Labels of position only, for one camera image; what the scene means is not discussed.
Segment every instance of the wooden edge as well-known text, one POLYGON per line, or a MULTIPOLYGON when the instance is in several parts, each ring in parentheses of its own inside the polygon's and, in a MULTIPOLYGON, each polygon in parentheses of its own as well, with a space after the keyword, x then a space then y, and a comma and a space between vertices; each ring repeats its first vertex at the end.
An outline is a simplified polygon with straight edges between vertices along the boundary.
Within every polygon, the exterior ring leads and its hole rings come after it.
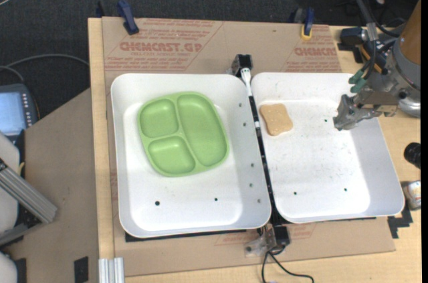
POLYGON ((114 236, 112 194, 110 186, 110 163, 108 159, 106 85, 104 79, 104 52, 102 44, 101 19, 88 19, 88 38, 92 95, 92 122, 94 128, 98 251, 100 258, 111 259, 114 257, 114 236))

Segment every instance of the white tray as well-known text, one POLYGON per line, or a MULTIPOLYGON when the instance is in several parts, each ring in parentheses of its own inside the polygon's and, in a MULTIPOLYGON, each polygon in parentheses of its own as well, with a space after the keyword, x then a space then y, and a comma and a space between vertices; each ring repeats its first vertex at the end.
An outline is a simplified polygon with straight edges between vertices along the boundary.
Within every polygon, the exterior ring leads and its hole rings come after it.
POLYGON ((294 223, 398 214, 404 197, 377 118, 338 131, 332 117, 348 74, 262 73, 251 82, 259 108, 282 103, 291 131, 261 133, 276 207, 294 223))
POLYGON ((242 81, 231 75, 124 74, 111 87, 119 216, 138 238, 251 229, 271 214, 251 108, 242 81), (229 138, 219 167, 165 177, 150 165, 137 127, 138 109, 167 94, 193 91, 213 101, 229 138))

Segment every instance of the cardboard sheet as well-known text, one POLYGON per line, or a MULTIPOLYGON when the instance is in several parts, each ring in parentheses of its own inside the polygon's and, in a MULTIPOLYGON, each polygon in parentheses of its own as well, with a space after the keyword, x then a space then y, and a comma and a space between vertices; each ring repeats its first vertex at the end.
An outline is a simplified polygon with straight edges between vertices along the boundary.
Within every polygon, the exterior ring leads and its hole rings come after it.
MULTIPOLYGON (((246 258, 244 244, 255 230, 239 233, 127 242, 118 218, 116 158, 110 86, 127 72, 225 73, 237 54, 251 54, 259 72, 340 72, 327 25, 314 25, 302 40, 301 25, 174 19, 137 19, 140 33, 128 35, 123 20, 102 19, 104 69, 114 217, 115 256, 127 276, 260 264, 246 258)), ((386 218, 289 225, 292 243, 280 260, 303 260, 395 249, 386 218)))

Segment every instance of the brown food item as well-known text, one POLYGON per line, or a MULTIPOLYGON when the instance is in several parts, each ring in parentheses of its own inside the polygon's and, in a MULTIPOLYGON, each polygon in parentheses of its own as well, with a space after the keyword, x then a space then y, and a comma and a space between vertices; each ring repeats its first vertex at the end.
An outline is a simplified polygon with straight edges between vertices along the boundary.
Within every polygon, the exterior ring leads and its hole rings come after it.
POLYGON ((277 136, 293 128, 293 122, 283 104, 264 104, 260 107, 260 114, 265 120, 267 133, 271 136, 277 136))

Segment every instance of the green plate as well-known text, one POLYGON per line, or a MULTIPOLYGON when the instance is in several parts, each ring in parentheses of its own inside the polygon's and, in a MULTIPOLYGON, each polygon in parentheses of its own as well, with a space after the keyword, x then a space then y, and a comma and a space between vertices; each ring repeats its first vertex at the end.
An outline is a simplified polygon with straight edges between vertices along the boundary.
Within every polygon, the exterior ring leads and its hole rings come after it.
POLYGON ((165 176, 212 169, 229 154, 217 110, 200 93, 180 92, 147 102, 138 111, 138 127, 151 165, 165 176))

